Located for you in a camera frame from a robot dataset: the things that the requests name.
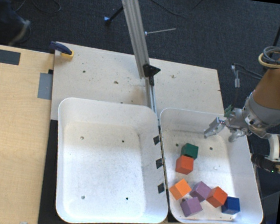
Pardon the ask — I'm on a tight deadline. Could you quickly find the white plastic tray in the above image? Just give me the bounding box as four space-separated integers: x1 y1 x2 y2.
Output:
145 105 277 224
42 94 183 224

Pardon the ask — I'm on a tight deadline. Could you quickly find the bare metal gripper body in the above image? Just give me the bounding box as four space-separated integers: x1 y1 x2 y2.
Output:
222 106 270 139

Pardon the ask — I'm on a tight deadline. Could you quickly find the blue cube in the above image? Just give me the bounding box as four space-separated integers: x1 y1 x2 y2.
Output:
220 195 243 216

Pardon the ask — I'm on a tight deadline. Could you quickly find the pale flat board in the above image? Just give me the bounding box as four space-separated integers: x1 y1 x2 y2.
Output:
31 42 268 224

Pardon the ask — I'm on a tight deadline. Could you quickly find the red orange cube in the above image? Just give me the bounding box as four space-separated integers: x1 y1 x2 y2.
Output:
175 154 196 176
205 185 229 210

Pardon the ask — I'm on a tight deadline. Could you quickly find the purple cube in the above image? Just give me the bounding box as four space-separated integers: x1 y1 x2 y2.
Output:
178 194 205 220
188 179 214 204

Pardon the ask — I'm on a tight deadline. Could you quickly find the black cylinder on white bracket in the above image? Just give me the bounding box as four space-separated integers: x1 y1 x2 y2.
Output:
249 131 280 176

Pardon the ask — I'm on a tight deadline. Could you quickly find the green cube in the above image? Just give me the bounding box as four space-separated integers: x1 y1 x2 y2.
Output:
180 142 200 160

